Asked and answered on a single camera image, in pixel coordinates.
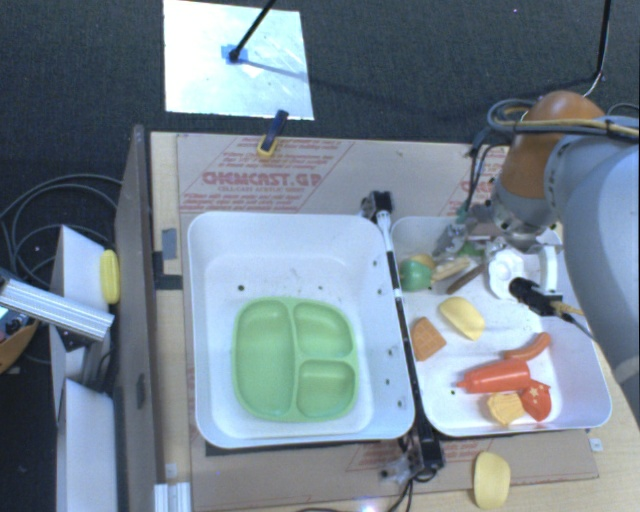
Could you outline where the white plastic tray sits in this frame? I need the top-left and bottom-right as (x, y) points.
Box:
(389, 215), (614, 439)
(186, 210), (417, 450)

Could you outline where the brown toy stick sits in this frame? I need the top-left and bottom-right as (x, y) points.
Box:
(445, 263), (489, 295)

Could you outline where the green toy apple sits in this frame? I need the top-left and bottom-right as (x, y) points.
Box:
(398, 258), (434, 293)

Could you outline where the green divided plate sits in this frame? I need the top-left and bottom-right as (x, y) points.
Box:
(231, 295), (362, 422)

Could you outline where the black cylinder on white bracket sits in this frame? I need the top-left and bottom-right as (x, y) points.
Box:
(508, 243), (565, 317)

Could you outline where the white toy fried egg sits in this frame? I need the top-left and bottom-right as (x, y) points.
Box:
(486, 249), (525, 301)

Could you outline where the orange toy waffle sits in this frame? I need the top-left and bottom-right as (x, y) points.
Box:
(410, 316), (448, 363)

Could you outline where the red toy with yellow stars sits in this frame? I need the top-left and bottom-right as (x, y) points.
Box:
(519, 379), (553, 423)

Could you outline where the black block with thin wires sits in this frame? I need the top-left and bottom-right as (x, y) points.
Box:
(360, 190), (395, 222)
(398, 433), (447, 482)

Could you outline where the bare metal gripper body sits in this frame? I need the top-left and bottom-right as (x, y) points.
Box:
(462, 219), (545, 254)

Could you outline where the brown cardboard board red print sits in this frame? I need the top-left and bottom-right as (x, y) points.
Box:
(176, 133), (601, 502)

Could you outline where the orange toy sausage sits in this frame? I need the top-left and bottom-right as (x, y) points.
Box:
(502, 331), (553, 362)

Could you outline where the yellow toy shell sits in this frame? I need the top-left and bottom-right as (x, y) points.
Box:
(486, 391), (525, 427)

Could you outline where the tan toy biscuit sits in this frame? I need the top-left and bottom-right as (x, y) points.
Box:
(430, 256), (472, 282)

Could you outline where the thin black and white rod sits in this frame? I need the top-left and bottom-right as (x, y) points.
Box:
(376, 210), (432, 451)

